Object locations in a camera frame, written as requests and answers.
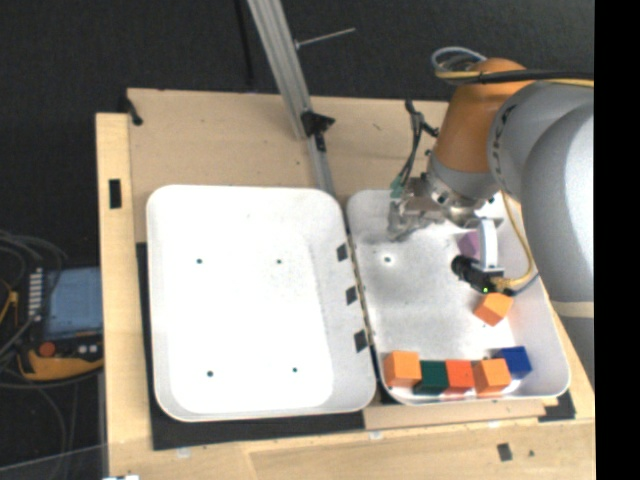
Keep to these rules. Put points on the brown cardboard board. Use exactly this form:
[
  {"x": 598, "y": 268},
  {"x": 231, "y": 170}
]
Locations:
[{"x": 215, "y": 143}]

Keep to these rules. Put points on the white plastic tray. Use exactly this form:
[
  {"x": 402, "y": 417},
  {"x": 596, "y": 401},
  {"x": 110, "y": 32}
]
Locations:
[
  {"x": 240, "y": 308},
  {"x": 425, "y": 303}
]

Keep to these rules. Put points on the orange cube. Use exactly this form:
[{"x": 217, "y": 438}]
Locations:
[
  {"x": 402, "y": 368},
  {"x": 492, "y": 375},
  {"x": 493, "y": 309}
]

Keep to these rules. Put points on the purple cube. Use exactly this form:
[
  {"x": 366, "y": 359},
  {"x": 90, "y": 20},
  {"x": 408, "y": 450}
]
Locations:
[{"x": 470, "y": 246}]

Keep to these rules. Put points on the red-orange cube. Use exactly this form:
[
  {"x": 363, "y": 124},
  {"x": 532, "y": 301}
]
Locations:
[{"x": 460, "y": 374}]

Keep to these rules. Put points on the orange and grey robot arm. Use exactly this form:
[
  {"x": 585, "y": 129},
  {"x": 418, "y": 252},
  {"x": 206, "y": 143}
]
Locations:
[{"x": 550, "y": 168}]

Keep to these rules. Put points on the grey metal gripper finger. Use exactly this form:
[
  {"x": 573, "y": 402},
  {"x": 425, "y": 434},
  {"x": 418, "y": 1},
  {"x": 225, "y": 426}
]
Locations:
[
  {"x": 414, "y": 226},
  {"x": 395, "y": 224}
]

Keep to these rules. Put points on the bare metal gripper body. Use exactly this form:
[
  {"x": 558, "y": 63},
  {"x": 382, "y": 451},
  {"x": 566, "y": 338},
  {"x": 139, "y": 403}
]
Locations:
[{"x": 440, "y": 207}]

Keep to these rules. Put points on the dark green cube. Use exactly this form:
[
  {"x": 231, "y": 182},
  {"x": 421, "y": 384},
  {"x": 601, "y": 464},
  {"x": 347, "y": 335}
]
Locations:
[{"x": 433, "y": 375}]

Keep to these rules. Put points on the blue cube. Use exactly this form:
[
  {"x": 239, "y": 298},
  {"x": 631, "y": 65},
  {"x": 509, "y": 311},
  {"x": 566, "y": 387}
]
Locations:
[{"x": 516, "y": 360}]

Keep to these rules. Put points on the black cylinder on white bracket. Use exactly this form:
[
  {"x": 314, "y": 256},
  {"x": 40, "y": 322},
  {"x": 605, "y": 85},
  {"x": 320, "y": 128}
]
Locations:
[{"x": 487, "y": 248}]

